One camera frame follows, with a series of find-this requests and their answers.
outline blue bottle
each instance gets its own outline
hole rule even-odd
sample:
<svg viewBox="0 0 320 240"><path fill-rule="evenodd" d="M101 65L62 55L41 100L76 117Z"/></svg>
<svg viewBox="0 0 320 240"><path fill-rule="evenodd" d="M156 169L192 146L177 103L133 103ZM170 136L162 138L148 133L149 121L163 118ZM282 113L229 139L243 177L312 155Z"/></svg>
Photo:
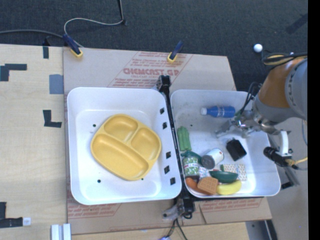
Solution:
<svg viewBox="0 0 320 240"><path fill-rule="evenodd" d="M233 106L213 106L210 108L202 107L201 115L210 115L215 118L233 118L236 109Z"/></svg>

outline black hole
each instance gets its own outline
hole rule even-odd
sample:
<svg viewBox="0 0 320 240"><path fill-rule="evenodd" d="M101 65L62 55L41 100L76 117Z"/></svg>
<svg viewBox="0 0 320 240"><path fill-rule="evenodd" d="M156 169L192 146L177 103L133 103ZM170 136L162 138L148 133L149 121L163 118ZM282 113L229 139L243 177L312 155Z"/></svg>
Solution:
<svg viewBox="0 0 320 240"><path fill-rule="evenodd" d="M173 185L175 183L176 183L176 178L175 177L171 178L170 179L170 185Z"/></svg>
<svg viewBox="0 0 320 240"><path fill-rule="evenodd" d="M164 174L167 174L170 171L169 165L164 168Z"/></svg>

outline white ball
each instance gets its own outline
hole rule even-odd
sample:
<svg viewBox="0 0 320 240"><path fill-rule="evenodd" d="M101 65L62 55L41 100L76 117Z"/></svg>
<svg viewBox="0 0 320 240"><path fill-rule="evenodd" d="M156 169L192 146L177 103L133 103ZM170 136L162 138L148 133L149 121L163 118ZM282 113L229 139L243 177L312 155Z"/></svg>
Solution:
<svg viewBox="0 0 320 240"><path fill-rule="evenodd" d="M262 52L262 49L263 49L263 46L262 46L260 43L255 44L254 47L253 47L253 50L254 50L256 53L261 53L261 52Z"/></svg>

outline green can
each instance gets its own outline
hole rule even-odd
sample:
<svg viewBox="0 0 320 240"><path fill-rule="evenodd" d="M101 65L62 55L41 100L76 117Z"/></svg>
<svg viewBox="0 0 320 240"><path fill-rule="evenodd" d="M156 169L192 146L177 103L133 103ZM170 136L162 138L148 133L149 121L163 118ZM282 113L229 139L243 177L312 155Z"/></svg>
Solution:
<svg viewBox="0 0 320 240"><path fill-rule="evenodd" d="M182 160L183 172L185 177L199 179L199 163L196 156L188 156Z"/></svg>

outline yellow plate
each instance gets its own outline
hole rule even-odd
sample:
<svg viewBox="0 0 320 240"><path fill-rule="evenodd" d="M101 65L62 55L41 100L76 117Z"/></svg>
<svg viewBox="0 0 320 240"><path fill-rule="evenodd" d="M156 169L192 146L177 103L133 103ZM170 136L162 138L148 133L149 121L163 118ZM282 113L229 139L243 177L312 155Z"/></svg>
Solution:
<svg viewBox="0 0 320 240"><path fill-rule="evenodd" d="M128 180L142 179L159 157L159 136L126 114L109 117L91 140L95 160L113 174Z"/></svg>

